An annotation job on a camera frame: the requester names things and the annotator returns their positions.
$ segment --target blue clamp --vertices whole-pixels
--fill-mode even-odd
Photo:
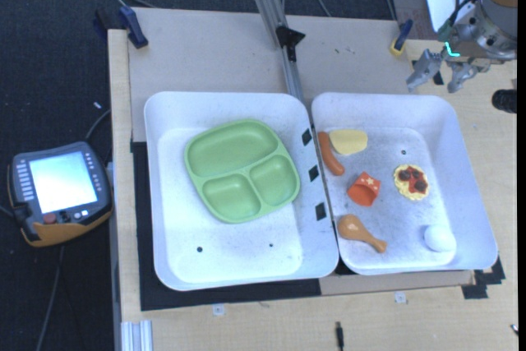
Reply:
[[[405,49],[405,40],[408,38],[409,31],[413,28],[413,20],[408,19],[406,20],[400,27],[400,33],[399,36],[396,37],[393,42],[391,43],[391,46],[389,47],[389,51],[394,56],[399,56],[404,52]]]
[[[129,6],[123,6],[118,10],[118,15],[121,18],[122,24],[130,31],[128,38],[135,48],[147,46],[148,40],[142,34],[136,13]]]

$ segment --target green plate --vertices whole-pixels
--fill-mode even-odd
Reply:
[[[227,223],[269,214],[299,193],[299,176],[283,142],[265,123],[229,122],[185,148],[188,174],[210,212]]]

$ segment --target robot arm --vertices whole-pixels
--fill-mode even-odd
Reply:
[[[472,0],[466,0],[459,8]],[[446,62],[453,75],[448,84],[450,93],[463,87],[464,81],[487,72],[492,64],[517,58],[518,0],[474,0],[475,8],[461,22],[454,22],[454,11],[438,34],[444,42],[440,53],[423,52],[407,79],[413,91],[431,79]]]

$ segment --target black cable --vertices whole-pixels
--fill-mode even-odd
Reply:
[[[15,215],[8,208],[4,208],[2,205],[0,205],[0,211],[9,216],[10,218],[15,218]]]
[[[106,167],[108,167],[108,163],[109,163],[110,159],[112,158],[112,149],[113,149],[113,147],[110,146],[108,148],[108,152],[106,152],[106,155],[104,156],[103,163],[104,163],[104,166],[106,166]]]
[[[44,324],[42,325],[42,330],[40,331],[40,337],[39,337],[39,342],[36,346],[36,351],[40,351],[42,349],[42,343],[44,342],[44,337],[46,336],[46,331],[48,329],[49,316],[51,315],[51,310],[53,309],[53,305],[55,303],[55,296],[57,295],[58,279],[60,277],[62,259],[64,258],[64,248],[65,248],[64,245],[60,246],[60,252],[58,253],[57,270],[55,272],[55,280],[53,282],[51,298],[49,299],[48,310],[46,311],[46,317],[44,318]]]
[[[451,13],[450,17],[448,18],[448,21],[451,25],[453,25],[456,22],[460,9],[462,9],[470,2],[475,2],[475,0],[463,0],[461,3],[459,3],[459,5],[455,8],[455,10]]]
[[[344,328],[338,321],[336,322],[336,339],[338,340],[339,351],[344,351]]]
[[[64,286],[64,291],[66,292],[67,304],[69,304],[69,308],[70,308],[70,310],[72,311],[72,314],[73,314],[73,321],[74,321],[74,324],[75,324],[76,334],[79,336],[79,339],[81,340],[82,349],[84,351],[86,351],[87,348],[85,346],[84,337],[82,336],[82,333],[81,333],[81,323],[79,322],[79,319],[77,317],[75,309],[73,308],[72,296],[69,293],[69,288],[67,287],[67,281],[66,281],[66,278],[64,276],[64,271],[63,270],[60,271],[60,278],[62,279],[62,285]]]

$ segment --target screen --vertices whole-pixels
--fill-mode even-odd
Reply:
[[[82,152],[30,161],[43,214],[97,201]]]

